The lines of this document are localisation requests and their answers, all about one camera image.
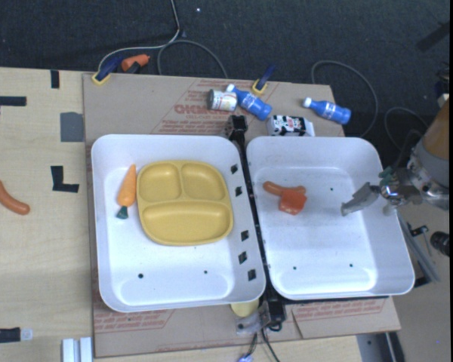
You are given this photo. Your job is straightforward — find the small white can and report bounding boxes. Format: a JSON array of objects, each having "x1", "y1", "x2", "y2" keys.
[{"x1": 206, "y1": 88, "x2": 239, "y2": 113}]

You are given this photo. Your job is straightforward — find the thin black rod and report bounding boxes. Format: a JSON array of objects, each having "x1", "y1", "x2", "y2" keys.
[{"x1": 233, "y1": 126, "x2": 277, "y2": 305}]

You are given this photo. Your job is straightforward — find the orange carrot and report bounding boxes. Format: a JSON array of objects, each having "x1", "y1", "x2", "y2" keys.
[{"x1": 115, "y1": 163, "x2": 138, "y2": 221}]

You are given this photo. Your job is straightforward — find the brown cardboard board red print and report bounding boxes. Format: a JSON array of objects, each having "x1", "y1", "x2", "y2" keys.
[{"x1": 82, "y1": 72, "x2": 402, "y2": 359}]

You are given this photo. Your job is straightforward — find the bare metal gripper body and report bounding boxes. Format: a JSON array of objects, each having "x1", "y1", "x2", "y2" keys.
[{"x1": 378, "y1": 161, "x2": 451, "y2": 211}]

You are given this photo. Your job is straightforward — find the black and white cow carton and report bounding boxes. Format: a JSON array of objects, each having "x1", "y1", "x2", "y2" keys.
[{"x1": 266, "y1": 114, "x2": 316, "y2": 138}]

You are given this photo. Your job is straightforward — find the orange red cube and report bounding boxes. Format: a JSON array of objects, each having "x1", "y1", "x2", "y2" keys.
[{"x1": 279, "y1": 189, "x2": 309, "y2": 216}]

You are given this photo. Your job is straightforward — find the orange sausage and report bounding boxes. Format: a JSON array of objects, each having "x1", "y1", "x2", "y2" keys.
[
  {"x1": 0, "y1": 178, "x2": 32, "y2": 216},
  {"x1": 262, "y1": 180, "x2": 307, "y2": 198}
]

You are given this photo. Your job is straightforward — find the blue bottle white cap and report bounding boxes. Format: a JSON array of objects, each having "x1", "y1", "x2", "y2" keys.
[
  {"x1": 226, "y1": 83, "x2": 274, "y2": 122},
  {"x1": 302, "y1": 96, "x2": 353, "y2": 125}
]

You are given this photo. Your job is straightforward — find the black cylinder on white bracket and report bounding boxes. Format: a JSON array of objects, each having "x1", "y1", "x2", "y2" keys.
[{"x1": 398, "y1": 213, "x2": 451, "y2": 283}]

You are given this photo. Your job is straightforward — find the white plastic tray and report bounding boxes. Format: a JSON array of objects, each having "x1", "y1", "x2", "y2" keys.
[
  {"x1": 90, "y1": 133, "x2": 267, "y2": 314},
  {"x1": 245, "y1": 136, "x2": 417, "y2": 302}
]

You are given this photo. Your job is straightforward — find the pale yellow round toy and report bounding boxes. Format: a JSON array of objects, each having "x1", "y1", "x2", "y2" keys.
[{"x1": 230, "y1": 299, "x2": 260, "y2": 318}]

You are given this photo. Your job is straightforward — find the yellow divided plate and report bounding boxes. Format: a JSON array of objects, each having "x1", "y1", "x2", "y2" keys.
[{"x1": 135, "y1": 159, "x2": 236, "y2": 247}]

